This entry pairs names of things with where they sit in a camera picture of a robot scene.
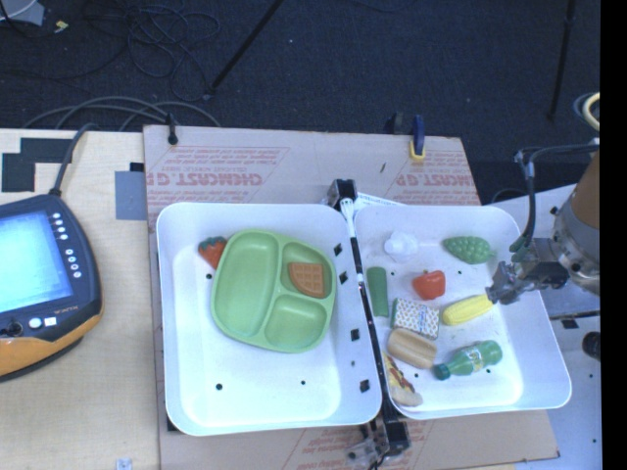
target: white cable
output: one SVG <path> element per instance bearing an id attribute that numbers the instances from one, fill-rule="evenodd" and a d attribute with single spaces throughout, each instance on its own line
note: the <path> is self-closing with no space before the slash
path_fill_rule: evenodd
<path id="1" fill-rule="evenodd" d="M 586 102 L 584 103 L 584 106 L 581 108 L 581 113 L 584 116 L 584 119 L 586 120 L 586 122 L 589 125 L 591 125 L 595 130 L 598 130 L 599 132 L 601 132 L 600 131 L 601 124 L 596 118 L 594 118 L 594 116 L 592 115 L 592 111 L 590 109 L 592 108 L 592 105 L 594 105 L 595 103 L 599 101 L 600 98 L 601 98 L 601 92 L 597 92 L 596 94 L 593 94 L 586 100 Z"/>
<path id="2" fill-rule="evenodd" d="M 12 14 L 9 14 L 9 18 L 14 18 L 15 16 L 19 16 L 20 14 L 22 14 L 22 13 L 26 12 L 26 11 L 27 11 L 28 9 L 30 9 L 33 5 L 35 5 L 35 3 L 36 3 L 37 1 L 38 1 L 38 0 L 31 0 L 30 2 L 28 2 L 28 4 L 27 4 L 27 5 L 25 5 L 24 7 L 22 7 L 22 8 L 21 8 L 21 9 L 19 9 L 18 11 L 14 12 L 14 13 L 12 13 Z M 4 16 L 3 16 L 3 17 L 0 17 L 0 22 L 1 22 L 1 21 L 5 21 L 5 20 L 7 20 L 7 18 L 5 18 Z"/>

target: patterned block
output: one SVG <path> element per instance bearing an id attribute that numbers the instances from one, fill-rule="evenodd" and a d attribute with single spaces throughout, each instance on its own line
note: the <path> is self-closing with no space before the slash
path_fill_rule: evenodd
<path id="1" fill-rule="evenodd" d="M 396 298 L 392 310 L 392 327 L 403 327 L 435 340 L 440 330 L 440 310 L 433 305 Z"/>

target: yellow corn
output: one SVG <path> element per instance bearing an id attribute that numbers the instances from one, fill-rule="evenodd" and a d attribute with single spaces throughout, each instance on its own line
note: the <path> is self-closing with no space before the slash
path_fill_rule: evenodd
<path id="1" fill-rule="evenodd" d="M 442 311 L 442 321 L 447 325 L 467 322 L 488 311 L 494 304 L 487 295 L 471 296 L 447 306 Z"/>

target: bottle cap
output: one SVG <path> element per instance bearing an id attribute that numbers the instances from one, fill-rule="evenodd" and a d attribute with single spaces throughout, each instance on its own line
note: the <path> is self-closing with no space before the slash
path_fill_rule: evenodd
<path id="1" fill-rule="evenodd" d="M 446 380 L 451 377 L 451 371 L 447 364 L 438 364 L 433 366 L 433 373 L 439 380 Z"/>

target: white surface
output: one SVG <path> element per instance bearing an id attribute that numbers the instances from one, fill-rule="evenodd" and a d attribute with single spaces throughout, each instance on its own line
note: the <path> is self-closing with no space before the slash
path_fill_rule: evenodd
<path id="1" fill-rule="evenodd" d="M 208 237 L 259 228 L 291 236 L 335 262 L 337 300 L 326 336 L 309 352 L 260 349 L 226 337 L 211 317 L 214 273 L 197 253 Z M 381 389 L 344 217 L 321 205 L 184 204 L 157 221 L 166 406 L 182 432 L 217 435 L 366 423 Z M 337 256 L 334 248 L 342 246 Z M 353 340 L 352 330 L 360 338 Z M 369 389 L 362 392 L 362 381 Z"/>
<path id="2" fill-rule="evenodd" d="M 574 186 L 564 186 L 537 194 L 536 236 L 548 236 L 554 217 L 553 206 L 560 207 Z M 509 212 L 522 228 L 527 221 L 527 199 L 494 204 Z M 517 470 L 597 470 L 603 468 L 601 363 L 586 355 L 582 341 L 586 334 L 601 331 L 601 318 L 577 318 L 577 328 L 565 329 L 554 320 L 557 342 L 572 380 L 572 397 L 567 405 L 548 411 L 559 447 L 559 458 L 517 463 Z"/>
<path id="3" fill-rule="evenodd" d="M 364 272 L 382 266 L 388 273 L 389 304 L 395 298 L 419 301 L 411 286 L 424 270 L 444 271 L 446 292 L 431 303 L 448 304 L 483 294 L 491 285 L 500 259 L 520 231 L 514 219 L 497 208 L 469 206 L 371 206 L 356 217 Z M 384 251 L 393 232 L 404 232 L 418 242 L 418 252 L 406 262 L 395 262 Z M 474 235 L 486 239 L 494 257 L 485 263 L 468 264 L 442 246 L 448 237 Z M 389 317 L 375 317 L 381 350 L 391 332 Z M 533 330 L 534 339 L 529 339 Z M 494 305 L 487 313 L 457 326 L 440 325 L 435 341 L 435 363 L 478 341 L 495 340 L 504 358 L 471 377 L 452 376 L 441 381 L 430 370 L 397 364 L 422 395 L 418 407 L 397 408 L 407 417 L 432 419 L 487 412 L 555 408 L 570 397 L 570 379 L 555 334 L 538 293 L 527 293 L 519 305 Z"/>

